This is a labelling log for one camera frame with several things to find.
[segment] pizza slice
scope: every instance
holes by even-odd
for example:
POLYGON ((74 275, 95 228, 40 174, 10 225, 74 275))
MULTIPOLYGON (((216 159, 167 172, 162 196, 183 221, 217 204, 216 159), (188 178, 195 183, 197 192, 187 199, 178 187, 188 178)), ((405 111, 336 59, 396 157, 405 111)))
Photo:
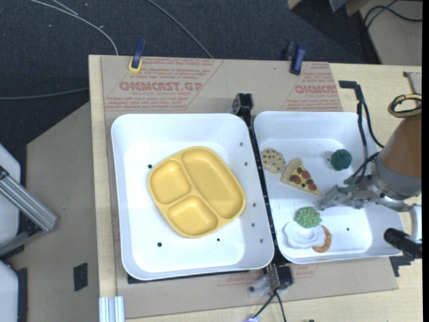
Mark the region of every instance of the pizza slice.
POLYGON ((300 158, 295 158, 285 167, 280 181, 297 189, 320 195, 320 190, 314 183, 311 174, 302 164, 300 158))

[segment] divided plate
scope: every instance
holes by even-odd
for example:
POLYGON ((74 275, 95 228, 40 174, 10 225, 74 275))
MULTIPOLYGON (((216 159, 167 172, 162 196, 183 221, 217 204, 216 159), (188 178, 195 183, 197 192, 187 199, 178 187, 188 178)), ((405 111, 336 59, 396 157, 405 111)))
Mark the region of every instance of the divided plate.
MULTIPOLYGON (((383 238, 389 227, 404 230, 400 214, 376 204, 362 209, 338 205, 321 211, 321 224, 332 234, 332 244, 325 253, 317 253, 312 248, 292 248, 284 233, 285 225, 293 221, 299 208, 317 208, 331 187, 335 184, 343 186, 344 179, 363 163, 357 114, 266 111, 256 116, 254 127, 261 152, 273 148, 283 155, 286 163, 301 158, 322 193, 321 196, 313 195, 284 184, 280 182, 281 173, 272 174, 264 170, 278 246, 286 259, 305 264, 401 254, 383 238), (338 149, 348 150, 353 157, 346 170, 336 171, 330 164, 330 156, 338 149)), ((368 153, 372 155, 376 153, 377 146, 369 135, 365 120, 364 130, 368 153)))
POLYGON ((205 147, 186 148, 149 174, 149 191, 180 235, 201 237, 230 223, 244 209, 240 183, 223 160, 205 147))
MULTIPOLYGON (((121 256, 131 276, 156 280, 252 270, 271 262, 271 229, 242 119, 229 113, 127 114, 113 123, 111 139, 121 256), (184 237, 157 208, 147 181, 162 160, 196 146, 212 150, 227 165, 244 190, 245 206, 238 217, 208 235, 184 237)), ((228 211, 236 213, 235 208, 228 211)))

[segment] blue clamp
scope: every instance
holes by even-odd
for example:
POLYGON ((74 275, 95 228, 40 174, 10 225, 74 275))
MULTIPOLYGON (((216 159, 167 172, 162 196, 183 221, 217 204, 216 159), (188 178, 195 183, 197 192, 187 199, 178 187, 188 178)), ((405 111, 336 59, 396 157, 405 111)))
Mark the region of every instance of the blue clamp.
POLYGON ((145 51, 146 41, 140 38, 134 52, 134 57, 129 61, 128 70, 133 74, 138 74, 143 63, 143 53, 145 51))
POLYGON ((292 56, 292 63, 290 64, 290 72, 295 75, 301 74, 301 65, 306 54, 307 47, 303 43, 297 43, 292 56))

